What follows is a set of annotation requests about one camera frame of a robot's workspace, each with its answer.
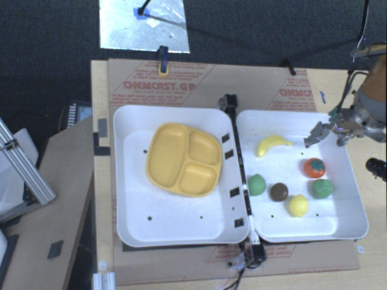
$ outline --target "green fruit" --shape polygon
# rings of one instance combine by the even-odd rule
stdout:
[[[316,198],[325,199],[333,192],[332,182],[329,179],[317,179],[312,184],[312,191]]]
[[[308,211],[308,200],[303,195],[296,195],[289,201],[289,210],[296,217],[302,217]]]
[[[247,186],[249,187],[250,196],[259,196],[265,191],[266,182],[261,175],[255,174],[247,180]]]

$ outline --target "yellow plate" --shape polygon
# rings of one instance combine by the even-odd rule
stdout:
[[[222,166],[218,140],[201,130],[177,123],[160,126],[146,160],[146,174],[156,186],[186,196],[208,195]]]

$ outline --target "white plastic tray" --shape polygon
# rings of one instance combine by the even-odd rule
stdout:
[[[368,231],[368,220],[357,188],[345,146],[336,145],[337,136],[329,136],[318,144],[304,146],[304,138],[318,121],[328,122],[328,115],[304,112],[243,111],[237,117],[238,132],[246,177],[258,173],[267,183],[260,196],[251,196],[254,226],[269,242],[358,239]],[[269,135],[279,134],[292,141],[292,146],[271,148],[257,157],[258,144]],[[311,193],[314,179],[306,177],[304,162],[320,158],[326,166],[323,179],[330,179],[333,193],[316,199]],[[284,202],[270,198],[270,188],[283,182],[289,189]],[[302,194],[309,209],[302,217],[293,217],[288,210],[292,196]]]
[[[214,191],[191,198],[154,186],[146,176],[145,151],[162,124],[181,123],[213,135],[222,145],[223,164]],[[128,105],[114,114],[117,229],[134,247],[237,243],[249,223],[232,124],[217,109]],[[222,137],[229,140],[222,143]],[[233,156],[225,157],[233,151]],[[231,190],[239,194],[231,196]]]

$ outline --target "black carpet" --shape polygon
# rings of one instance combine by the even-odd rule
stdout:
[[[184,0],[190,54],[171,60],[348,69],[365,0]],[[363,44],[386,40],[387,0],[370,0]],[[40,145],[71,100],[90,101],[90,61],[154,59],[99,48],[99,0],[0,0],[0,117]]]

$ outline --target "yellow lemon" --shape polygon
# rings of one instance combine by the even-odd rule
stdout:
[[[296,217],[302,217],[308,211],[308,200],[303,195],[296,195],[289,201],[289,209]]]

